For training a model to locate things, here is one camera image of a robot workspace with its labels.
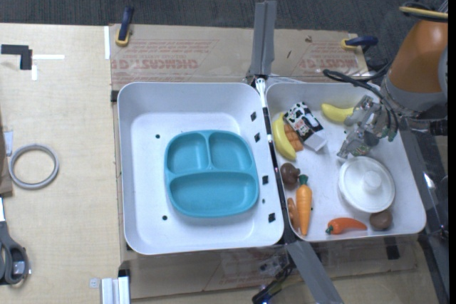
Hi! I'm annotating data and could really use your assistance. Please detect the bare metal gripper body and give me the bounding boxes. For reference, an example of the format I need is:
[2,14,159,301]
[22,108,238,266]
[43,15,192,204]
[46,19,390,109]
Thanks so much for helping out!
[357,94,397,147]

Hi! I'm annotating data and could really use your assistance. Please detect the yellow banana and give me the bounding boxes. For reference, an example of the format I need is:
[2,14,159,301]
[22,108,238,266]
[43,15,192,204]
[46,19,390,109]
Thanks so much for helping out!
[272,112,297,161]
[321,103,357,125]

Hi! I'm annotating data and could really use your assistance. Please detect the white plastic tray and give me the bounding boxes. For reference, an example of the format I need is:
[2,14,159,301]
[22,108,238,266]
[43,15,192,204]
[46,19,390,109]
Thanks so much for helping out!
[265,81,428,243]
[116,81,285,256]

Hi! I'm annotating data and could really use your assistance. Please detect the white round bowl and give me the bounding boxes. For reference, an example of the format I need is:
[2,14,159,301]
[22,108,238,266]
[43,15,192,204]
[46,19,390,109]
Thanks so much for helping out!
[338,155,395,214]

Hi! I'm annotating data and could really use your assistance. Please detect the cow print carton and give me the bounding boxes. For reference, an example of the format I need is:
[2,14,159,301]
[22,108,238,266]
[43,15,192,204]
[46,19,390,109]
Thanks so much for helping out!
[284,102,328,153]

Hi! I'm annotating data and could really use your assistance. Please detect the orange waffle biscuit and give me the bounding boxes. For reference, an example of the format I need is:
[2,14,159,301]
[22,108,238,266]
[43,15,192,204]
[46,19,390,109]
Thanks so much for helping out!
[284,123,304,153]

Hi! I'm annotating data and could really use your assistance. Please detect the brown doughnut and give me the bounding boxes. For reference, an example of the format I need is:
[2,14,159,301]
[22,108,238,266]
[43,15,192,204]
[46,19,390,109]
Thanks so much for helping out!
[279,162,301,189]

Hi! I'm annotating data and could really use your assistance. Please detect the orange carrot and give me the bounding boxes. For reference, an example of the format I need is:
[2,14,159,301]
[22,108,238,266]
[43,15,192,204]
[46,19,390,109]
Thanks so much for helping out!
[295,174,314,236]

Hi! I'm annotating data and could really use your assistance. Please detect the orange chili pepper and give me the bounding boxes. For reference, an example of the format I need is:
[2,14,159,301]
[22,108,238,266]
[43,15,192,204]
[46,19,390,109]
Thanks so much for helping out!
[325,217,368,236]

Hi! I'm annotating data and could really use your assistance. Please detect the brown potato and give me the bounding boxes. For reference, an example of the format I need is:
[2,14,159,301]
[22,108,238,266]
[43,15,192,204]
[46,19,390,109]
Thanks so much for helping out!
[369,209,393,231]

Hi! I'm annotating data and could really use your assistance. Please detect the brown sausage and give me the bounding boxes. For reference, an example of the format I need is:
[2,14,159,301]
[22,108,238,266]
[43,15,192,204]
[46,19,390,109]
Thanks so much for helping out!
[286,197,301,231]

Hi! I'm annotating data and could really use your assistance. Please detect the blue divided plate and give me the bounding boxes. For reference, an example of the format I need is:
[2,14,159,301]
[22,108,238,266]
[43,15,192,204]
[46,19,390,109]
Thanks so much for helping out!
[163,130,260,219]

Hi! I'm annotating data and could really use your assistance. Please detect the brown cardboard board red print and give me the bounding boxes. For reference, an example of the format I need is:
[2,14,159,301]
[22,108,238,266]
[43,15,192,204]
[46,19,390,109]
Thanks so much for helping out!
[108,23,418,300]

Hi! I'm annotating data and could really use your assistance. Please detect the black cylinder on white bracket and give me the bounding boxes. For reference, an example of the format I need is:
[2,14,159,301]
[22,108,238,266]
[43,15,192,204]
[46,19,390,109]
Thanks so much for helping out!
[428,117,449,137]

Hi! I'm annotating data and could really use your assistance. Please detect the black block with thin wires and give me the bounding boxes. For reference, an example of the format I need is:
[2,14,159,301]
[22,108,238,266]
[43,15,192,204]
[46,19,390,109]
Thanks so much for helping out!
[252,261,295,304]

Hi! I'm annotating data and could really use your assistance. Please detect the grey ring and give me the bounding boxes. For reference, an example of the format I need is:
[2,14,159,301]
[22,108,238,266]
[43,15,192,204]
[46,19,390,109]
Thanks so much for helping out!
[9,143,60,189]

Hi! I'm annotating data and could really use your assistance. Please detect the grey handled scissors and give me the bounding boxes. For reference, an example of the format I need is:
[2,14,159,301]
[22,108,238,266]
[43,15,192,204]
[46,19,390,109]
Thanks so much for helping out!
[0,220,30,285]

